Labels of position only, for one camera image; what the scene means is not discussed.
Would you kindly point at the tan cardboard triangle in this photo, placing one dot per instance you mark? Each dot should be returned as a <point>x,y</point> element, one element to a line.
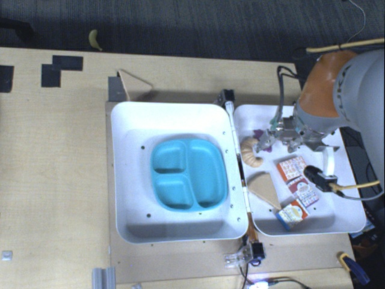
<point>144,84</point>

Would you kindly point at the red and white carton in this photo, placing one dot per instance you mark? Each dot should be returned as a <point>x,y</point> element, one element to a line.
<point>305,193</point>

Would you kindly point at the white plastic tray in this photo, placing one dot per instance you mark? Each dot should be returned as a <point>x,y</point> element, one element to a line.
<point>135,161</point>
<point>337,215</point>

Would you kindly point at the tan pizza slice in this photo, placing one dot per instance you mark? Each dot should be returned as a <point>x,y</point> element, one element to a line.
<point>266,188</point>

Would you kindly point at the blue divided plate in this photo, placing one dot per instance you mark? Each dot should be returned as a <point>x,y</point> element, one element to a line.
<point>192,176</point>

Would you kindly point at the purple grapes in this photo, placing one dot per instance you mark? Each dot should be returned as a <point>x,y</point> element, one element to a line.
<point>258,133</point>

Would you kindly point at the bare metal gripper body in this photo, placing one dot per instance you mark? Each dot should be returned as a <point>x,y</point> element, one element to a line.
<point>287,132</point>

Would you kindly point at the pale wood board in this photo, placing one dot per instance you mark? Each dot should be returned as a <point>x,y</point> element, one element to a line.
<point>180,260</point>

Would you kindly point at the thin black and white rod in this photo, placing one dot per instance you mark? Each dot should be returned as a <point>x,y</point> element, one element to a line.
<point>237,149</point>

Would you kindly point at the orange patterned carton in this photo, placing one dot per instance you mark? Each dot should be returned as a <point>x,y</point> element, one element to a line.
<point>291,168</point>

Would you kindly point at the yellow banana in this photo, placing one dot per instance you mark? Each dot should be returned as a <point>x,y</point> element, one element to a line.
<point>94,39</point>

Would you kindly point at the beige croissant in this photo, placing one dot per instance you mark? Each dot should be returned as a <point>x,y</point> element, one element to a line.
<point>249,156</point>

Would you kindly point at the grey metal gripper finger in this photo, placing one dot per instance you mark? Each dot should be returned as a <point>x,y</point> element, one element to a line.
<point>264,141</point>
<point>294,146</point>

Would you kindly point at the blue and orange carton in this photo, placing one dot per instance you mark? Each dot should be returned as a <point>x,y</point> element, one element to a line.
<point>291,215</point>

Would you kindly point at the black cylinder on white bracket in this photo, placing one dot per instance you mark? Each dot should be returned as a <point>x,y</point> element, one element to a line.
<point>316,175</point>

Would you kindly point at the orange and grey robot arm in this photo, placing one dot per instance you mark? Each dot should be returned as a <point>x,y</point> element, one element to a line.
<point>355,83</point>

